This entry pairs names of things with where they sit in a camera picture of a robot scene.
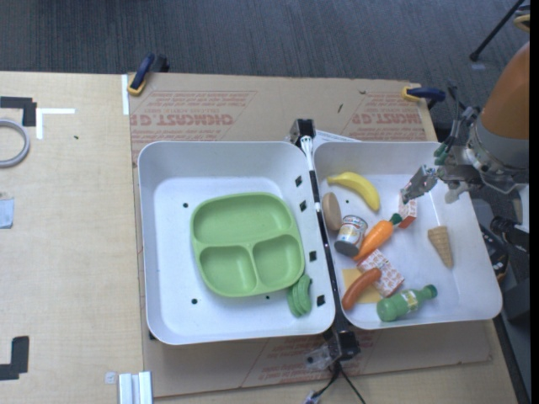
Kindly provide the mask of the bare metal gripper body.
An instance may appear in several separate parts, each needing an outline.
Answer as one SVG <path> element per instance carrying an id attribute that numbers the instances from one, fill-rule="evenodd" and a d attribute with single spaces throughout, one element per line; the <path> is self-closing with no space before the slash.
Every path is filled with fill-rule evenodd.
<path id="1" fill-rule="evenodd" d="M 469 191 L 488 186 L 500 193 L 519 187 L 519 170 L 507 166 L 484 148 L 441 146 L 436 151 L 437 177 L 452 190 Z"/>

